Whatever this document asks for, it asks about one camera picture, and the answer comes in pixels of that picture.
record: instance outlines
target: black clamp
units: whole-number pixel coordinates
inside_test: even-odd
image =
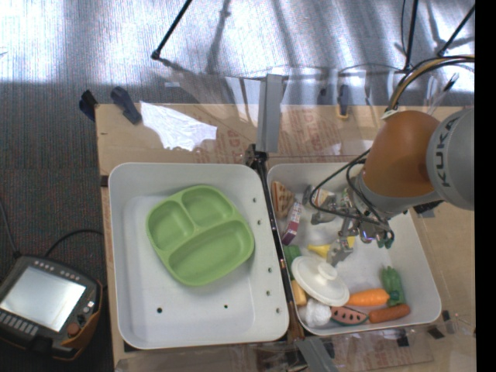
[[[95,97],[86,90],[79,101],[79,109],[92,121],[95,121],[95,106],[98,104]]]
[[[348,118],[348,101],[350,99],[350,90],[346,84],[341,85],[339,89],[338,103],[339,103],[339,113],[338,117],[341,119]]]
[[[110,93],[110,97],[114,103],[121,108],[124,108],[122,113],[132,124],[137,124],[141,120],[140,113],[136,110],[133,100],[128,92],[122,87],[115,87]]]

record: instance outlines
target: white lid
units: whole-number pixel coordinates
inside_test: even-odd
[[[350,298],[350,290],[329,263],[314,257],[296,257],[291,264],[294,279],[303,290],[328,306],[343,306]]]

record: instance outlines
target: metal pole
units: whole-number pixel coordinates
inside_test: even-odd
[[[467,23],[467,21],[469,20],[469,18],[472,16],[472,14],[474,13],[474,11],[475,11],[475,4],[470,9],[470,11],[465,16],[465,18],[463,18],[463,21],[458,25],[458,27],[455,30],[455,33],[453,33],[453,35],[449,38],[449,40],[446,41],[446,44],[444,45],[444,47],[441,50],[439,50],[439,52],[437,53],[437,56],[438,57],[443,57],[444,56],[444,54],[446,53],[446,50],[450,47],[450,44],[453,42],[453,40],[455,40],[455,37],[458,36],[458,33],[465,26],[465,24]]]
[[[419,6],[419,0],[413,0],[413,10],[412,10],[412,20],[410,22],[410,36],[408,37],[408,49],[406,50],[406,63],[404,71],[409,71],[412,69],[412,62],[410,59],[412,57],[412,44],[413,44],[413,33],[415,31],[415,20],[417,19],[417,8]]]
[[[179,21],[181,21],[182,16],[186,12],[186,10],[188,9],[188,7],[189,7],[189,5],[191,4],[192,1],[193,0],[186,0],[185,4],[183,5],[183,8],[180,10],[179,14],[177,14],[176,19],[174,20],[174,22],[170,26],[169,30],[167,31],[164,39],[162,40],[162,42],[160,43],[160,45],[158,46],[158,48],[155,51],[152,52],[152,56],[151,57],[152,57],[153,60],[159,60],[160,59],[160,52],[162,51],[162,48],[164,48],[165,43],[169,40],[169,37],[171,37],[172,32],[176,28],[176,26],[179,23]]]

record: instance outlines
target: green divided plate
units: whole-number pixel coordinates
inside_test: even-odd
[[[217,188],[199,184],[155,205],[146,233],[157,255],[181,283],[205,285],[236,269],[252,254],[253,233]]]

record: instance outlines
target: floor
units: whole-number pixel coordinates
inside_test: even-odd
[[[95,124],[79,109],[86,90],[99,103],[112,103],[116,86],[135,102],[233,103],[238,97],[229,79],[297,69],[337,74],[336,90],[352,85],[351,104],[367,97],[386,105],[398,76],[436,57],[475,4],[192,0],[153,60],[185,1],[0,0],[0,202],[8,222],[0,220],[2,279],[14,262],[8,232],[20,252],[40,255],[73,230],[102,230]],[[474,53],[474,19],[468,17],[447,56]],[[425,76],[405,100],[429,103],[428,87],[441,87],[455,72],[459,79],[443,104],[473,105],[473,65],[445,67],[434,80]],[[297,93],[291,101],[315,103],[318,94]],[[106,282],[102,236],[95,232],[70,236],[50,256]],[[1,369],[110,371],[108,326],[104,312],[94,339],[70,364],[2,342]]]

